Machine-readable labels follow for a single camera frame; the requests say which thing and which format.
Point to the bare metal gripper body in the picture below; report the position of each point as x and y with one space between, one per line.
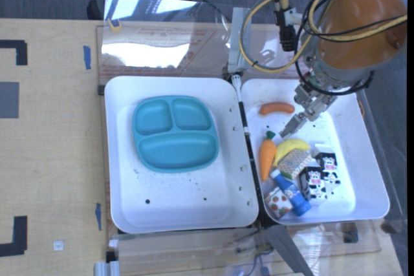
315 101

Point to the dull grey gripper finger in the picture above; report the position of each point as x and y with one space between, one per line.
292 126

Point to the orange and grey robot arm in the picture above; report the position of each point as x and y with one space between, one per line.
359 19

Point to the yellow banana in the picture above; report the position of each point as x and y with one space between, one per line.
292 144

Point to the orange sausage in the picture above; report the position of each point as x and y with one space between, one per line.
276 108

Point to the yellow and green patterned carton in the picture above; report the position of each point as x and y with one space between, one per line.
295 163

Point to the orange carrot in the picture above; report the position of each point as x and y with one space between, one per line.
267 156

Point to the cow print carton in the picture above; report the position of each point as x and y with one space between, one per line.
329 165
315 185

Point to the white plastic tray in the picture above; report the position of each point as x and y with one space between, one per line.
352 145
181 200

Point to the blue bottle with white cap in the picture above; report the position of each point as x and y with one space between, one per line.
294 195

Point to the strawberry print carton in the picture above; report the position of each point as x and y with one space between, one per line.
278 203

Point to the blue divided plate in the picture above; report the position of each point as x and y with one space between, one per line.
176 150

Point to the black cylinder on white bracket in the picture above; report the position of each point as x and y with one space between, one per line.
287 37

